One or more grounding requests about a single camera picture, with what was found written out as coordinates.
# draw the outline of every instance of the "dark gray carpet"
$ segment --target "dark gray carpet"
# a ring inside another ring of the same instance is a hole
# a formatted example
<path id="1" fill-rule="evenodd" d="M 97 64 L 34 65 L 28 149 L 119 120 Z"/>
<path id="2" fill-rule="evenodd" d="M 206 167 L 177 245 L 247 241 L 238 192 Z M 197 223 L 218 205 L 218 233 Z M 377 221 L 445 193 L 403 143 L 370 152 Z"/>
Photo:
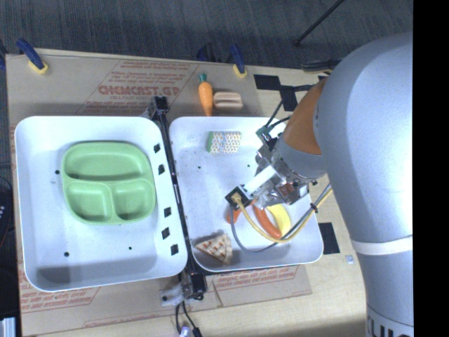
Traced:
<path id="1" fill-rule="evenodd" d="M 23 37 L 42 48 L 187 60 L 208 42 L 222 59 L 238 44 L 248 65 L 294 68 L 343 58 L 373 39 L 413 29 L 413 0 L 346 0 L 294 47 L 291 41 L 336 1 L 0 0 L 0 38 L 11 53 Z M 0 74 L 0 176 L 11 180 L 8 156 Z M 0 265 L 14 268 L 11 238 L 0 246 Z"/>

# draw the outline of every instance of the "toy pizza slice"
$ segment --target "toy pizza slice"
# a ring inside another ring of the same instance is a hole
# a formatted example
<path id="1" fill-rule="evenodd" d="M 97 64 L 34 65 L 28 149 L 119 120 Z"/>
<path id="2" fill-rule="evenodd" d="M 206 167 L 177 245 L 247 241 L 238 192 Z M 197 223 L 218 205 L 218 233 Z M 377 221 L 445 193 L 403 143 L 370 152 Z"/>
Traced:
<path id="1" fill-rule="evenodd" d="M 225 233 L 213 239 L 208 239 L 195 246 L 198 250 L 207 253 L 223 263 L 229 263 L 232 258 L 231 239 Z"/>

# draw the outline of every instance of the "table surface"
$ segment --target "table surface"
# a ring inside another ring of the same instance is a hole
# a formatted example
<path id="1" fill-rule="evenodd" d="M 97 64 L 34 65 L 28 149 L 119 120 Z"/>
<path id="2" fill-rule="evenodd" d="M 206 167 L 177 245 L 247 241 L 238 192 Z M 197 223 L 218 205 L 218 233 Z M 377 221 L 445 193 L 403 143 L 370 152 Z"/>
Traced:
<path id="1" fill-rule="evenodd" d="M 209 70 L 214 69 L 214 64 L 205 64 L 208 65 Z M 248 67 L 248 71 L 277 75 L 281 81 L 284 81 L 283 84 L 302 85 L 310 84 L 312 80 L 318 81 L 317 75 L 304 74 L 300 70 Z M 270 116 L 279 102 L 279 97 L 274 98 L 276 94 L 279 96 L 279 92 L 257 90 L 256 93 L 260 104 L 260 115 Z M 298 93 L 298 100 L 302 96 L 303 93 Z M 26 104 L 23 101 L 11 100 L 11 97 L 8 102 L 10 118 L 15 114 L 20 115 L 18 110 Z M 280 119 L 288 115 L 288 112 L 279 111 L 276 117 Z M 327 183 L 327 176 L 324 176 L 319 180 L 318 185 L 310 187 L 312 201 L 318 197 Z M 317 262 L 306 265 L 312 294 L 189 313 L 204 336 L 348 337 L 364 335 L 366 298 L 363 278 L 356 253 L 351 246 L 349 234 L 333 195 L 320 208 L 316 218 L 319 223 L 332 223 L 340 252 L 323 255 Z M 185 321 L 185 316 L 180 315 L 180 320 Z M 64 337 L 175 337 L 177 333 L 175 317 L 168 316 L 89 329 L 61 331 L 57 332 L 57 335 Z"/>

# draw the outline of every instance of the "green divided plate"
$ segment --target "green divided plate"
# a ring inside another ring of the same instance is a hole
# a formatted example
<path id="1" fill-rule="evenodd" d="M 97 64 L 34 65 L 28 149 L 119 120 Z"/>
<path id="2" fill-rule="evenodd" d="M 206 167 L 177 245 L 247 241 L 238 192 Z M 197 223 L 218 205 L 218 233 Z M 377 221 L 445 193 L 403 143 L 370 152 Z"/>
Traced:
<path id="1" fill-rule="evenodd" d="M 72 215 L 92 224 L 141 220 L 156 204 L 148 157 L 129 143 L 71 146 L 62 159 L 62 185 Z"/>

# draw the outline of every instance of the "cardboard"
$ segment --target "cardboard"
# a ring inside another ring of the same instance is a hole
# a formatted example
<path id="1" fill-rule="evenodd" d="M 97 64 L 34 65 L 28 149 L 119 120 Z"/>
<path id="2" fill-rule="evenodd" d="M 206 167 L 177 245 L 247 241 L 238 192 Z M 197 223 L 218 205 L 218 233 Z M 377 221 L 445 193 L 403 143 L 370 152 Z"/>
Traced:
<path id="1" fill-rule="evenodd" d="M 8 55 L 8 106 L 12 169 L 15 170 L 14 129 L 25 117 L 34 115 L 117 115 L 138 116 L 153 95 L 165 95 L 170 105 L 169 121 L 178 116 L 201 116 L 197 99 L 200 73 L 208 74 L 215 91 L 233 91 L 242 96 L 239 116 L 267 116 L 271 108 L 260 99 L 276 98 L 278 91 L 256 89 L 253 74 L 278 74 L 282 84 L 318 81 L 316 75 L 292 70 L 248 66 L 248 76 L 238 78 L 231 65 L 172 61 L 116 55 L 87 54 L 37 49 L 48 64 L 48 72 L 31 70 L 24 55 Z M 226 113 L 217 112 L 220 116 Z M 15 193 L 17 180 L 13 176 Z M 177 277 L 127 284 L 115 284 L 67 292 L 46 293 L 26 279 L 23 266 L 20 217 L 15 200 L 18 231 L 18 270 L 23 336 L 71 329 L 104 326 L 173 315 L 174 306 L 162 307 L 160 290 L 177 283 Z M 204 300 L 192 303 L 192 310 L 225 308 L 245 303 L 311 294 L 303 265 L 256 271 L 234 272 L 207 277 Z"/>

